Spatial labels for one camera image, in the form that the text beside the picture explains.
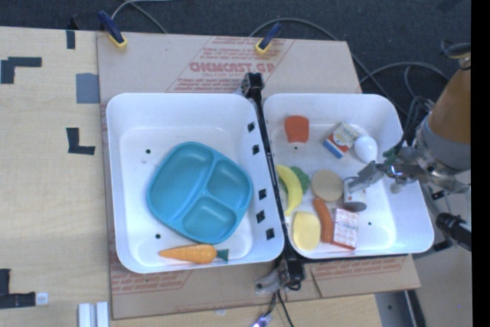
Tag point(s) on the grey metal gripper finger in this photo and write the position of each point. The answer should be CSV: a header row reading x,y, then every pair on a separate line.
x,y
368,174

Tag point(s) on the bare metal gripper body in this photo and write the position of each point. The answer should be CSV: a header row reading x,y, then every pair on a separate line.
x,y
428,170

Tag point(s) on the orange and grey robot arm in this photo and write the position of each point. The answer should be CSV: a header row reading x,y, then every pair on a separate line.
x,y
451,111

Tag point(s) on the white egg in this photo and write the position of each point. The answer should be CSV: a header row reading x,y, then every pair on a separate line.
x,y
365,148

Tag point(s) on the small white can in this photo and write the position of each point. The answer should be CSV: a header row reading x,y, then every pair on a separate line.
x,y
354,199

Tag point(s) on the tan round biscuit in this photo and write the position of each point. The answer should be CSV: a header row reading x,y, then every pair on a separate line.
x,y
326,185

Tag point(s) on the white blue orange carton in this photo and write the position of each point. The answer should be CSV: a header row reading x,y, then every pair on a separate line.
x,y
340,139

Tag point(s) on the white plastic tray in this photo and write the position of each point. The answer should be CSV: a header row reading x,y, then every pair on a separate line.
x,y
130,180
394,210

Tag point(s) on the orange and white packet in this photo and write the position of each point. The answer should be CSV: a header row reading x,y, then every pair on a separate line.
x,y
345,229

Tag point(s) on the green broccoli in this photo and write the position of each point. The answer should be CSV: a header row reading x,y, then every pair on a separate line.
x,y
304,178

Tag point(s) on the orange sausage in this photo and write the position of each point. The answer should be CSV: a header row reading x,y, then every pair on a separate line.
x,y
323,220

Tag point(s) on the yellow banana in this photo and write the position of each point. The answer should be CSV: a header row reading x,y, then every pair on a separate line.
x,y
293,187

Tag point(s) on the yellow bread slice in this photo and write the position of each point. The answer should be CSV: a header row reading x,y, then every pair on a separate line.
x,y
306,231

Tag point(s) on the orange cup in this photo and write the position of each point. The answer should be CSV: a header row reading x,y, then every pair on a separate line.
x,y
296,128

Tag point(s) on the thin black rod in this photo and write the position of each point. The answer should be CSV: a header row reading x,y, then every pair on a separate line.
x,y
271,161

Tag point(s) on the blue divided plate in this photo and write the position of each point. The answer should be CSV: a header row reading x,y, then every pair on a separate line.
x,y
199,191

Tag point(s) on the orange carrot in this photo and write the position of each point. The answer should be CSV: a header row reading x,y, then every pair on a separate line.
x,y
189,253

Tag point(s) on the brown cardboard board red print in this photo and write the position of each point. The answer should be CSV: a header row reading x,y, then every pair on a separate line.
x,y
153,61

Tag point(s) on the black cylinder on white bracket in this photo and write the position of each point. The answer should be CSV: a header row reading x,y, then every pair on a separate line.
x,y
453,227

